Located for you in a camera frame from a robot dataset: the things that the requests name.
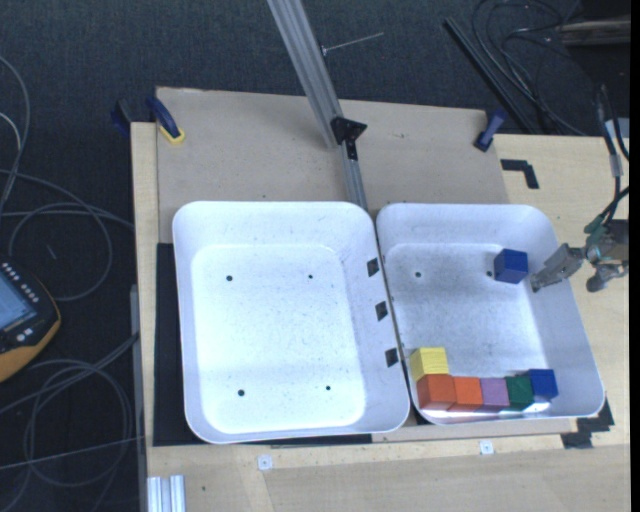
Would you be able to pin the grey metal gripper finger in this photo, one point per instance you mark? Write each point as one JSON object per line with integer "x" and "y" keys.
{"x": 602, "y": 275}
{"x": 556, "y": 269}

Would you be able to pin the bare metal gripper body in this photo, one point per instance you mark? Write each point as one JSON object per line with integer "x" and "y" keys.
{"x": 614, "y": 242}

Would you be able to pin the blue cube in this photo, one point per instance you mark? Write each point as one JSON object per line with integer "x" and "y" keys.
{"x": 511, "y": 266}
{"x": 543, "y": 383}

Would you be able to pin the white plastic tray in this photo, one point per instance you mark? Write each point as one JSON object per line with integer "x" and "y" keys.
{"x": 275, "y": 340}
{"x": 465, "y": 320}

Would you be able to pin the green cube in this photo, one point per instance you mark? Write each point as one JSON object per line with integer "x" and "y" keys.
{"x": 519, "y": 390}

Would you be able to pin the purple cube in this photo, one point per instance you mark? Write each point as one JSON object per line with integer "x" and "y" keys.
{"x": 495, "y": 392}

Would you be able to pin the small orange cube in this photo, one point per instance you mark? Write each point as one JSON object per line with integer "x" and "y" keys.
{"x": 469, "y": 391}

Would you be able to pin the yellow cube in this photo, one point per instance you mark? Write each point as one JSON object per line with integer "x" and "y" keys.
{"x": 430, "y": 362}

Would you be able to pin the large orange cube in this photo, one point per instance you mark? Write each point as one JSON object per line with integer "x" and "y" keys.
{"x": 436, "y": 391}

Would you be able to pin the brown cardboard board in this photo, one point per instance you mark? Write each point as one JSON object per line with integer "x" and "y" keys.
{"x": 250, "y": 150}

